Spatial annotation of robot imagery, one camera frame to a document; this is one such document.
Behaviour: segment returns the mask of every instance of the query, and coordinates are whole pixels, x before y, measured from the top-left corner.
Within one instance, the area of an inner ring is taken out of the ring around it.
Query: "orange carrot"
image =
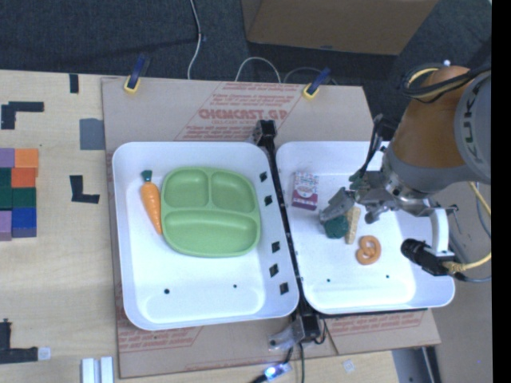
[[[144,179],[144,184],[142,184],[141,187],[142,203],[144,204],[145,210],[147,211],[156,232],[161,234],[163,231],[161,228],[160,190],[151,181],[151,178],[153,177],[152,171],[144,170],[141,175]]]

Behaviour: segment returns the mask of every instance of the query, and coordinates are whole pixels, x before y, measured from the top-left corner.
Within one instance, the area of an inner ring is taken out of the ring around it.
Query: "brown pretzel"
[[[364,235],[358,241],[359,249],[356,252],[357,261],[362,265],[375,263],[382,254],[382,246],[373,235]]]

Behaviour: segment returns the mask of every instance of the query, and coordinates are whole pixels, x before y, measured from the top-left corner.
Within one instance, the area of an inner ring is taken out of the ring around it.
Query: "green plate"
[[[259,242],[256,190],[244,176],[214,168],[179,168],[164,178],[161,220],[168,245],[199,257],[235,257]]]

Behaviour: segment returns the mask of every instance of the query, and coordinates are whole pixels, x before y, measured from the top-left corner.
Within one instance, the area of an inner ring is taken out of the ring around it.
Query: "black carpet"
[[[298,67],[329,67],[341,85],[361,85],[371,113],[399,118],[408,100],[401,76],[448,59],[470,68],[491,62],[488,0],[441,0],[398,56],[339,53],[247,42],[240,0],[195,0],[204,39],[192,68],[198,80],[232,81],[247,57],[264,57],[283,76]],[[0,69],[128,75],[139,53],[148,77],[186,78],[196,49],[189,0],[0,0]],[[288,82],[309,82],[294,73]],[[261,61],[240,81],[276,81]]]

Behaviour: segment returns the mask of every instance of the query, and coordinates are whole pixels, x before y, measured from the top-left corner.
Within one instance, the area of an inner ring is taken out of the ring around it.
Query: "cardboard box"
[[[290,318],[160,331],[140,330],[128,320],[122,301],[113,153],[130,141],[247,140],[257,119],[275,121],[277,147],[293,140],[368,140],[372,123],[362,88],[324,86],[311,101],[302,95],[303,85],[145,78],[132,95],[123,90],[124,82],[123,77],[102,80],[121,378],[282,361],[287,351],[271,350],[269,337],[284,330]],[[325,342],[307,345],[306,358],[440,342],[431,310],[342,316],[325,325]],[[298,358],[296,350],[293,359]]]
[[[398,55],[438,0],[241,0],[252,42]]]

